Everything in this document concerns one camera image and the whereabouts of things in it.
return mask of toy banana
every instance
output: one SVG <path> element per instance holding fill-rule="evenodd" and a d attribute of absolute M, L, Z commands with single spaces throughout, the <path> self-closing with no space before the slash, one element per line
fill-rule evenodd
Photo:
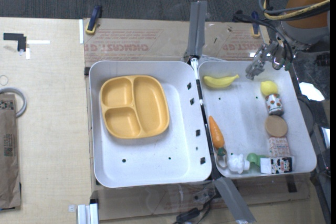
<path fill-rule="evenodd" d="M 204 76 L 203 80 L 204 83 L 211 87 L 211 88 L 225 88 L 231 85 L 232 82 L 235 81 L 235 79 L 238 79 L 239 75 L 235 76 L 228 76 L 228 77 L 222 77 L 222 78 L 213 78 L 210 76 Z"/>

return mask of brown round lid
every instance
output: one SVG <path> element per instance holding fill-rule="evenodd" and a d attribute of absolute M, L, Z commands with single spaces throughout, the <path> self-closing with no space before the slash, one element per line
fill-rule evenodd
<path fill-rule="evenodd" d="M 288 126 L 282 117 L 271 115 L 266 118 L 265 129 L 271 136 L 282 137 L 287 134 Z"/>

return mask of silver ring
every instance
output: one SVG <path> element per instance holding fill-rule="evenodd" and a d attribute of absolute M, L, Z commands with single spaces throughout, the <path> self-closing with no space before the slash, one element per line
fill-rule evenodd
<path fill-rule="evenodd" d="M 26 100 L 24 94 L 18 88 L 14 88 L 14 87 L 4 87 L 4 88 L 0 89 L 0 94 L 5 93 L 5 92 L 16 93 L 17 95 L 19 95 L 22 98 L 22 100 L 23 100 L 22 108 L 18 112 L 16 112 L 16 114 L 15 114 L 17 118 L 20 117 L 25 112 L 25 110 L 27 108 L 27 100 Z"/>
<path fill-rule="evenodd" d="M 6 80 L 6 82 L 5 83 L 1 83 L 1 78 L 5 78 Z M 6 86 L 7 85 L 7 83 L 8 83 L 8 76 L 6 76 L 6 75 L 0 75 L 0 85 L 2 85 L 2 86 Z"/>

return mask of yellow plate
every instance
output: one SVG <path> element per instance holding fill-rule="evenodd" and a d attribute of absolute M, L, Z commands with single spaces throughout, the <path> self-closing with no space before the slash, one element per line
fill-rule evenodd
<path fill-rule="evenodd" d="M 105 126 L 118 138 L 161 134 L 169 125 L 167 100 L 151 76 L 123 76 L 106 81 L 100 90 Z"/>

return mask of toy carrot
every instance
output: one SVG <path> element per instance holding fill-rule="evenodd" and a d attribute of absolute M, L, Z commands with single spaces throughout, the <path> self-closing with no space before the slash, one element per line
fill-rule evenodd
<path fill-rule="evenodd" d="M 224 144 L 225 144 L 224 137 L 212 116 L 209 116 L 209 128 L 210 128 L 212 143 L 215 149 L 217 149 L 218 155 L 222 155 L 222 154 L 224 155 L 224 152 L 226 152 L 224 149 Z"/>

